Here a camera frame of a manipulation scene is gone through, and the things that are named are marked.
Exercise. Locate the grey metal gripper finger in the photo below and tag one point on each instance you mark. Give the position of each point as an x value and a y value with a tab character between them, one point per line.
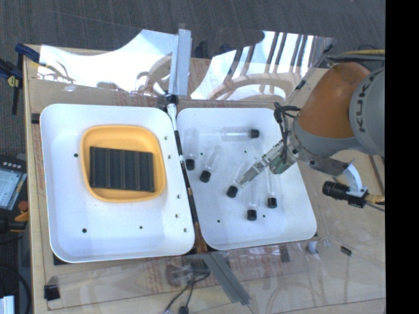
246	173
252	176

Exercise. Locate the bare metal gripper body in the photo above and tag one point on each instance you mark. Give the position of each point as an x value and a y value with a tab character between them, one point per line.
278	162

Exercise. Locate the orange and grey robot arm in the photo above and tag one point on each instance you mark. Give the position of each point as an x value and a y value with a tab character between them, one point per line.
330	103

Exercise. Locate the clear plastic bottle black cap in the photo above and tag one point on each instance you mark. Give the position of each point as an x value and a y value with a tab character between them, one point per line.
190	164
237	133
205	176
251	214
272	202
232	191

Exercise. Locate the white plastic tray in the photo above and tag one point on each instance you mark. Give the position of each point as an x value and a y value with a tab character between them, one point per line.
108	227
229	234

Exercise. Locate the thin black and white rod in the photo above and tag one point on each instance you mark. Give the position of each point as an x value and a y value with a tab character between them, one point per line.
183	168

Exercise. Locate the brown cardboard board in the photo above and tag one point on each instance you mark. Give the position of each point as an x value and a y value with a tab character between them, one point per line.
340	227

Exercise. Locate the black ribbed rack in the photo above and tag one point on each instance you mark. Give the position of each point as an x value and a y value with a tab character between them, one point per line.
121	169

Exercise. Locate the yellow plate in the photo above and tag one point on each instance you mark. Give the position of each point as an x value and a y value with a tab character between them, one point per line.
124	136

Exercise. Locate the black cylinder on white bracket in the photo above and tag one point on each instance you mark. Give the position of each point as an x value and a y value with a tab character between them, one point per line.
340	191

